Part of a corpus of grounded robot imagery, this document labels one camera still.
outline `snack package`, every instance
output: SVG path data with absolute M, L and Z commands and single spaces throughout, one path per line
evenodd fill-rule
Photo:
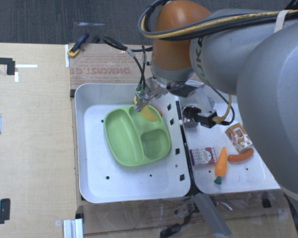
M 190 156 L 192 165 L 195 167 L 214 164 L 218 161 L 213 147 L 191 149 Z
M 238 151 L 238 153 L 243 152 L 244 150 L 246 150 L 246 148 L 253 144 L 245 129 L 240 123 L 236 123 L 230 126 L 225 131 L 225 134 L 228 136 L 229 140 Z

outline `toy sausage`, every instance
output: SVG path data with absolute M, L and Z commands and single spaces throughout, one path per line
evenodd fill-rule
M 254 153 L 253 148 L 248 148 L 245 152 L 240 154 L 230 154 L 227 157 L 229 162 L 241 162 L 247 160 Z

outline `green plate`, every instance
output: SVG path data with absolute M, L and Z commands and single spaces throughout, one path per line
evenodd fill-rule
M 110 111 L 104 118 L 104 129 L 109 148 L 117 162 L 134 167 L 157 161 L 171 149 L 168 129 L 159 112 L 149 108 L 157 121 L 146 120 L 134 105 Z

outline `white tape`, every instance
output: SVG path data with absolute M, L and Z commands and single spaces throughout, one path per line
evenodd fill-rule
M 14 71 L 14 82 L 15 83 L 19 82 L 19 72 L 17 70 Z
M 289 10 L 282 10 L 281 12 L 279 12 L 277 19 L 276 19 L 274 33 L 278 32 L 279 30 L 282 30 L 282 28 L 284 26 L 285 17 L 288 12 L 289 12 Z
M 16 64 L 15 68 L 37 68 L 37 64 Z
M 65 45 L 65 67 L 66 68 L 70 67 L 70 58 L 68 55 L 68 51 L 69 51 L 69 45 L 66 44 Z

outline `black cable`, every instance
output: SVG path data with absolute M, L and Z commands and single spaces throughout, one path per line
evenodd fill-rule
M 228 17 L 234 17 L 234 16 L 243 16 L 243 15 L 248 15 L 249 13 L 234 13 L 234 14 L 229 14 L 229 15 L 224 15 L 224 16 L 218 16 L 218 17 L 213 17 L 213 18 L 204 18 L 202 20 L 199 20 L 199 21 L 196 21 L 196 22 L 192 22 L 190 24 L 186 24 L 184 26 L 180 26 L 180 27 L 177 27 L 177 30 L 181 30 L 181 29 L 184 29 L 184 28 L 187 28 L 189 26 L 194 26 L 194 25 L 198 25 L 198 24 L 203 24 L 203 23 L 206 23 L 206 22 L 210 22 L 210 21 L 215 21 L 215 20 L 218 20 L 218 19 L 224 19 L 224 18 L 228 18 Z M 149 26 L 146 26 L 146 20 L 145 20 L 145 24 L 144 24 L 144 28 L 147 32 L 151 32 L 148 28 Z
M 291 10 L 294 8 L 294 3 L 296 2 L 296 0 L 291 0 L 291 2 L 285 7 L 285 10 Z
M 142 52 L 143 50 L 131 50 L 132 52 Z M 145 51 L 150 52 L 152 51 L 152 47 L 146 48 Z
M 145 67 L 146 67 L 146 49 L 144 47 L 144 45 L 142 45 L 142 49 L 143 49 L 143 89 L 145 88 L 146 82 L 145 82 Z
M 145 14 L 145 30 L 147 32 L 150 32 L 149 30 L 149 18 L 150 15 L 152 14 L 153 10 L 150 10 L 147 14 Z M 226 18 L 226 17 L 230 17 L 230 16 L 234 16 L 234 15 L 228 15 L 225 17 L 218 17 L 218 18 Z M 285 17 L 285 20 L 291 19 L 291 18 L 295 18 L 298 17 L 298 12 L 294 12 L 294 13 L 288 13 Z M 220 31 L 224 31 L 224 30 L 228 30 L 228 29 L 232 29 L 232 28 L 237 28 L 237 27 L 242 27 L 242 26 L 247 26 L 247 25 L 255 25 L 255 24 L 262 24 L 262 23 L 267 23 L 267 22 L 275 22 L 277 18 L 276 16 L 270 16 L 270 15 L 266 15 L 266 16 L 262 16 L 262 17 L 256 17 L 256 18 L 249 18 L 249 19 L 241 19 L 239 21 L 233 21 L 233 22 L 227 22 L 227 23 L 223 23 L 220 25 L 215 25 L 215 26 L 211 26 L 208 28 L 204 28 L 204 29 L 200 29 L 197 30 L 193 33 L 189 33 L 189 34 L 185 34 L 185 35 L 180 35 L 180 36 L 176 36 L 176 37 L 167 37 L 167 38 L 160 38 L 161 40 L 165 40 L 165 41 L 183 41 L 183 40 L 190 40 L 190 39 L 195 39 L 195 38 L 199 38 L 202 36 L 206 36 L 209 34 L 213 34 L 213 33 L 217 33 Z M 209 19 L 205 19 L 205 20 L 201 20 L 198 21 L 196 24 L 201 24 L 204 22 L 210 21 Z
M 217 89 L 215 89 L 214 87 L 211 87 L 211 88 L 228 104 L 228 100 Z M 234 111 L 234 108 L 232 107 L 232 105 L 230 106 L 230 109 L 232 111 L 232 119 L 230 121 L 222 121 L 221 125 L 230 125 L 234 121 L 235 111 Z
M 169 1 L 173 1 L 173 0 L 157 0 L 157 1 L 153 2 L 150 6 L 148 6 L 148 8 L 145 10 L 145 12 L 140 17 L 140 19 L 142 17 L 145 17 L 145 28 L 149 32 L 150 32 L 150 29 L 149 29 L 149 19 L 150 19 L 151 14 L 154 12 L 154 10 L 155 10 L 156 7 L 158 7 L 160 5 L 165 5 Z
M 144 74 L 144 72 L 143 72 L 143 69 L 142 69 L 142 67 L 141 67 L 141 65 L 140 65 L 140 63 L 139 63 L 139 61 L 138 61 L 138 59 L 136 58 L 136 56 L 134 56 L 133 57 L 134 58 L 134 60 L 136 61 L 136 63 L 137 63 L 137 65 L 138 65 L 138 67 L 139 67 L 139 70 L 140 70 L 140 72 L 141 72 L 141 77 L 140 77 L 140 84 L 145 84 L 145 74 Z
M 111 37 L 104 36 L 104 37 L 103 37 L 103 41 L 104 41 L 107 45 L 109 45 L 109 46 L 111 46 L 111 47 L 113 47 L 113 48 L 115 48 L 115 49 L 118 49 L 118 50 L 126 51 L 126 50 L 128 49 L 125 45 L 123 45 L 122 43 L 120 43 L 120 42 L 114 40 L 114 39 L 111 38 Z
M 177 232 L 181 230 L 183 226 L 188 224 L 191 220 L 192 214 L 193 213 L 198 213 L 200 212 L 198 208 L 194 208 L 192 212 L 190 212 L 187 216 L 184 217 L 183 223 L 182 224 L 174 224 L 171 227 L 168 227 L 167 229 L 164 229 L 160 232 L 160 237 L 159 238 L 168 238 Z
M 292 14 L 287 14 L 286 19 L 291 19 L 298 17 L 298 12 L 292 13 Z M 248 25 L 256 25 L 256 24 L 262 24 L 262 23 L 267 23 L 267 22 L 275 22 L 276 21 L 276 16 L 263 16 L 263 17 L 257 17 L 257 18 L 248 18 L 248 19 L 243 19 L 239 21 L 234 21 L 234 22 L 227 22 L 223 23 L 220 25 L 215 25 L 215 26 L 210 26 L 203 28 L 201 30 L 197 30 L 193 33 L 188 33 L 176 37 L 167 37 L 167 38 L 160 38 L 160 40 L 165 40 L 165 41 L 184 41 L 184 40 L 191 40 L 195 38 L 200 38 L 200 37 L 205 37 L 210 34 L 214 34 L 217 32 L 233 29 L 233 28 L 239 28 L 239 27 L 244 27 Z

